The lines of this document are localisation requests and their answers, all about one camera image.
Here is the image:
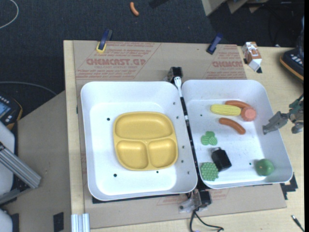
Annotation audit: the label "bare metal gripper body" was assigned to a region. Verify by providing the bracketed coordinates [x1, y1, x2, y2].
[288, 93, 304, 124]

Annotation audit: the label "salmon pink round slice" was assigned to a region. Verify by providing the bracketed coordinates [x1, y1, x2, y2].
[240, 106, 257, 122]

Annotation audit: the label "orange sausage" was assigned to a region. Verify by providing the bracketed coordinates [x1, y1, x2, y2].
[129, 1, 140, 17]
[218, 117, 247, 135]
[225, 100, 253, 110]

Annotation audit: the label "white plastic tray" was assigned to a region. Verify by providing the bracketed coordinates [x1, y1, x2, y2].
[80, 81, 198, 201]
[181, 79, 294, 190]

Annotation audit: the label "green bell pepper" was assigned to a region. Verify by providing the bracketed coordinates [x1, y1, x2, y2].
[255, 158, 275, 177]

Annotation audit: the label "yellow corn cob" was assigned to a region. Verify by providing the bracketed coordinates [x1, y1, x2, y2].
[210, 104, 242, 116]

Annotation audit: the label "black bottle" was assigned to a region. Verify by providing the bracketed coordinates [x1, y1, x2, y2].
[210, 147, 233, 172]

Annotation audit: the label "light green grapes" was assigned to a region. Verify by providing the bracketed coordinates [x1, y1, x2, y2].
[200, 130, 218, 146]

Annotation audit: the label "white and brown carton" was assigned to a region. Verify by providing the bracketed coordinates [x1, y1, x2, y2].
[241, 41, 263, 72]

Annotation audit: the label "green broccoli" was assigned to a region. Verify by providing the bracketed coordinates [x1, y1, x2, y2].
[199, 161, 220, 181]

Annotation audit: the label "thin black and white rod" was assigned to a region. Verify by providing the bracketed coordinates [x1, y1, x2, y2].
[173, 76, 201, 181]

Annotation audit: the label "yellow divided plate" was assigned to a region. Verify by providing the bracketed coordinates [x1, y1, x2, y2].
[112, 111, 179, 172]

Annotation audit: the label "brown cardboard board red print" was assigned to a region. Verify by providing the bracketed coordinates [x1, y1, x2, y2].
[72, 40, 288, 229]

